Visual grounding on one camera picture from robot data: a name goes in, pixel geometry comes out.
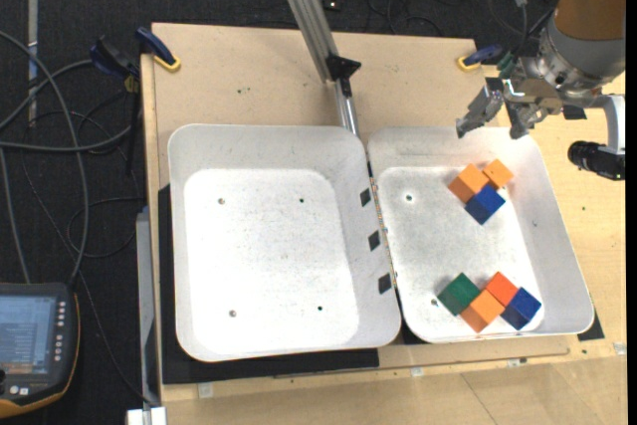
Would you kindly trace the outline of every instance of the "green block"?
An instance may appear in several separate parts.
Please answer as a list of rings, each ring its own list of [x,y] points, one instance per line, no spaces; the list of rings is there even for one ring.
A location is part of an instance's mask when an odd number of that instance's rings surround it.
[[[480,289],[476,284],[461,273],[438,295],[438,301],[456,316],[468,307],[479,293]]]

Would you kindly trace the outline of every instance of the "black floor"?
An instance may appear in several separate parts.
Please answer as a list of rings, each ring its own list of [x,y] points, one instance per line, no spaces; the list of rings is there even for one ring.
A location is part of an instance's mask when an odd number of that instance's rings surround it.
[[[477,46],[498,43],[512,48],[520,36],[503,27],[490,13],[487,0],[338,0],[339,11],[328,11],[333,30],[472,38]],[[554,0],[528,0],[530,23]],[[25,41],[27,0],[0,0],[0,30]],[[521,27],[513,0],[495,0],[500,17]],[[272,28],[294,27],[286,0],[39,0],[38,55],[51,69],[89,58],[91,45],[102,35],[119,49],[137,55],[133,34],[151,22],[224,24]],[[526,53],[536,49],[530,38]],[[25,97],[27,60],[0,42],[0,119]],[[129,122],[131,100],[122,83],[92,68],[81,68],[59,80],[82,143],[100,141]],[[39,144],[71,143],[61,107],[50,88],[38,98],[34,125],[21,114],[0,132],[2,141]],[[68,394],[46,413],[36,411],[10,424],[122,424],[128,409],[141,407],[140,398],[122,377],[139,389],[137,275],[134,221],[144,204],[143,151],[137,141],[125,173],[126,144],[107,153],[84,156],[91,202],[88,253],[78,292],[82,309],[81,362]],[[72,155],[7,150],[13,201],[22,245],[35,282],[68,277],[82,234],[82,188]],[[0,279],[22,282],[3,202],[0,207]],[[101,320],[96,320],[92,304]],[[104,335],[122,374],[111,362]]]

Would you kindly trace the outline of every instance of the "block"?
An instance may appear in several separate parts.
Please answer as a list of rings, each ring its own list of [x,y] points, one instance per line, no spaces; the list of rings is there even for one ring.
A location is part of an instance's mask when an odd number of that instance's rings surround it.
[[[438,301],[456,316],[468,307],[479,293],[478,286],[469,280],[467,275],[461,273],[438,295]]]
[[[485,285],[485,289],[504,307],[508,305],[518,292],[518,288],[502,273],[497,272]]]
[[[479,333],[491,324],[504,310],[504,305],[496,300],[489,291],[484,289],[469,303],[469,306],[460,313],[460,317],[465,320],[473,331]]]
[[[541,303],[535,296],[520,287],[502,313],[502,318],[515,329],[522,329],[533,319],[540,307]]]
[[[513,173],[498,159],[494,159],[482,171],[489,179],[489,184],[496,190],[499,190],[514,178]]]
[[[485,173],[481,172],[476,165],[470,163],[451,181],[448,188],[466,204],[488,182],[489,179]]]
[[[478,223],[484,225],[504,203],[505,199],[492,188],[491,184],[487,184],[467,202],[465,209]]]

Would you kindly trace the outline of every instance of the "blue cube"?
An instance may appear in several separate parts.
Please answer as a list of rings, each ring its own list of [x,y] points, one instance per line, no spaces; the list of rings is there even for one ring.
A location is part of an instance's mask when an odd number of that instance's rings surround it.
[[[505,203],[498,192],[491,186],[486,184],[485,187],[476,193],[465,206],[465,210],[473,216],[480,225],[492,217]]]
[[[520,330],[533,319],[540,307],[541,303],[525,288],[520,287],[501,317],[515,329]]]

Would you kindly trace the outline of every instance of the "orange block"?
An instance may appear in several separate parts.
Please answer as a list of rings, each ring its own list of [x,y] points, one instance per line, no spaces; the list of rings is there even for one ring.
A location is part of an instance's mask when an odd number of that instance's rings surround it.
[[[489,291],[505,307],[514,298],[518,288],[502,273],[497,272],[489,280],[485,290]]]
[[[479,333],[504,311],[505,307],[489,291],[483,290],[468,307],[460,312],[460,317],[476,333]]]
[[[499,190],[514,178],[513,173],[498,159],[494,159],[484,169],[483,173],[489,179],[490,184]]]
[[[448,188],[466,204],[488,182],[487,176],[476,165],[470,163],[451,181]]]

